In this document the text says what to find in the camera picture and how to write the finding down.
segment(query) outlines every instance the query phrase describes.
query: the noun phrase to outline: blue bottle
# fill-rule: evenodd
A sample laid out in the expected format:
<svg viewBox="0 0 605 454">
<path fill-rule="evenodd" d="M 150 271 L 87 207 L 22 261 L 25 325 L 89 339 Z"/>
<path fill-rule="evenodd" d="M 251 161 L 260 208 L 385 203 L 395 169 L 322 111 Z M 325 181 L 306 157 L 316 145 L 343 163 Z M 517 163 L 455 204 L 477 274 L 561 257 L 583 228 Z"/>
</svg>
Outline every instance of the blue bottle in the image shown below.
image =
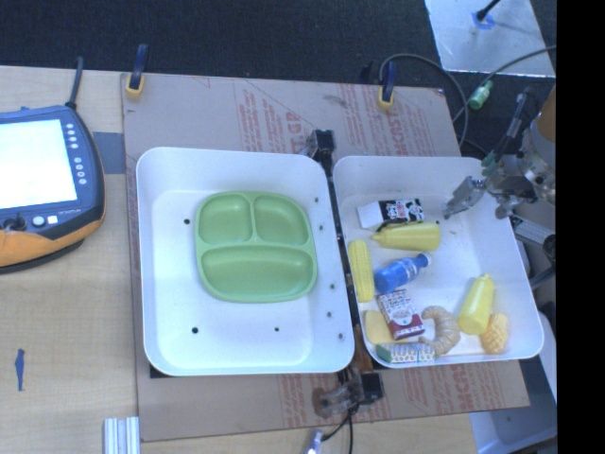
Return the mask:
<svg viewBox="0 0 605 454">
<path fill-rule="evenodd" d="M 419 253 L 416 257 L 402 257 L 376 271 L 374 285 L 380 294 L 392 292 L 415 279 L 420 270 L 430 263 L 431 258 L 426 253 Z"/>
</svg>

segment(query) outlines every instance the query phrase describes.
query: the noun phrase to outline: silver panel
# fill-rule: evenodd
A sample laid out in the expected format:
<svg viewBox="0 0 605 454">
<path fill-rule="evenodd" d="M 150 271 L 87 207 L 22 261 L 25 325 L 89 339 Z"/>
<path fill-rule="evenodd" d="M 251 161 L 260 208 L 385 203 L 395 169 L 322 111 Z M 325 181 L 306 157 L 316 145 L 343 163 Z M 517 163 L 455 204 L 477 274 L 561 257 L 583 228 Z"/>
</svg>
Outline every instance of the silver panel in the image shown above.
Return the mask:
<svg viewBox="0 0 605 454">
<path fill-rule="evenodd" d="M 482 22 L 475 15 L 492 0 L 424 0 L 441 66 L 449 71 L 491 73 L 546 47 L 529 0 L 500 0 Z M 555 77 L 547 52 L 498 74 Z"/>
</svg>

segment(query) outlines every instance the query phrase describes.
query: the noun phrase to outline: blue mark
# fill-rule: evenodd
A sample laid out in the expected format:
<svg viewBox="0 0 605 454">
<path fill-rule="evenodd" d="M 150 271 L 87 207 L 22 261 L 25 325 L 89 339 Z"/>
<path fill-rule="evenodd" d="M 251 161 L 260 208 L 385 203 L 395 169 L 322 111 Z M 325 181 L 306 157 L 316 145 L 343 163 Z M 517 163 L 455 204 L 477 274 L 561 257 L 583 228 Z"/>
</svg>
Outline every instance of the blue mark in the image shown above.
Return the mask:
<svg viewBox="0 0 605 454">
<path fill-rule="evenodd" d="M 495 22 L 493 21 L 493 17 L 488 13 L 485 18 L 479 22 L 479 19 L 476 18 L 476 12 L 473 13 L 473 22 L 478 28 L 489 29 L 495 26 Z"/>
<path fill-rule="evenodd" d="M 15 369 L 17 370 L 17 380 L 19 381 L 19 392 L 23 391 L 23 370 L 26 367 L 26 352 L 19 348 L 17 359 L 15 359 Z"/>
</svg>

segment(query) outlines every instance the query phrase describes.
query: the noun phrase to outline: shrimp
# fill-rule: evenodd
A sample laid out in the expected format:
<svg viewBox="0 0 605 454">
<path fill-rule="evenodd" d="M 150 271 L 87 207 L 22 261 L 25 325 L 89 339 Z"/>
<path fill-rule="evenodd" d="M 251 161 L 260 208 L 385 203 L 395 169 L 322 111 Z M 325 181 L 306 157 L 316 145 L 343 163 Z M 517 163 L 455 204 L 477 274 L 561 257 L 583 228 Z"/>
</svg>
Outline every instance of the shrimp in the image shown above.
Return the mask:
<svg viewBox="0 0 605 454">
<path fill-rule="evenodd" d="M 429 306 L 423 310 L 423 320 L 435 321 L 435 339 L 419 337 L 420 343 L 432 346 L 435 355 L 444 355 L 460 341 L 460 327 L 452 313 L 441 306 Z"/>
</svg>

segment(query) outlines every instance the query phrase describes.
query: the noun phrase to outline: white tray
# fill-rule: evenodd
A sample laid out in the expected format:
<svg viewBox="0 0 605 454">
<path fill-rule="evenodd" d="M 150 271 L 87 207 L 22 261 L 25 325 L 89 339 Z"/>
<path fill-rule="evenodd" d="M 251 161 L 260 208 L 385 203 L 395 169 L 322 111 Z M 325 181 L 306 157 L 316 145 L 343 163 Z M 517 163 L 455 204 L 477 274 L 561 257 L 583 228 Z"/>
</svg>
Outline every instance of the white tray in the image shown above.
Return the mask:
<svg viewBox="0 0 605 454">
<path fill-rule="evenodd" d="M 155 368 L 183 376 L 331 373 L 347 366 L 353 329 L 329 190 L 317 162 L 295 154 L 153 148 L 137 163 L 136 184 L 144 346 Z M 309 293 L 239 304 L 204 289 L 196 209 L 209 195 L 230 190 L 281 193 L 305 210 L 318 259 Z"/>
<path fill-rule="evenodd" d="M 409 368 L 425 364 L 454 364 L 478 361 L 531 358 L 540 352 L 544 331 L 527 279 L 514 232 L 507 219 L 498 219 L 497 202 L 489 194 L 471 209 L 443 218 L 442 206 L 467 176 L 481 178 L 481 164 L 473 158 L 457 157 L 372 157 L 349 156 L 334 169 L 338 211 L 346 244 L 364 239 L 370 249 L 374 269 L 390 261 L 413 256 L 411 251 L 387 249 L 371 239 L 372 232 L 359 224 L 356 207 L 386 199 L 420 199 L 426 221 L 439 221 L 441 243 L 430 253 L 432 263 L 406 285 L 419 313 L 427 306 L 443 306 L 455 316 L 473 280 L 488 273 L 495 284 L 493 312 L 509 318 L 510 337 L 505 351 L 486 354 L 479 337 L 462 333 L 460 342 L 432 363 L 387 363 L 376 355 L 367 339 L 363 315 L 379 310 L 376 300 L 358 303 L 364 340 L 371 355 L 390 368 Z M 429 339 L 435 331 L 433 321 L 424 322 Z"/>
</svg>

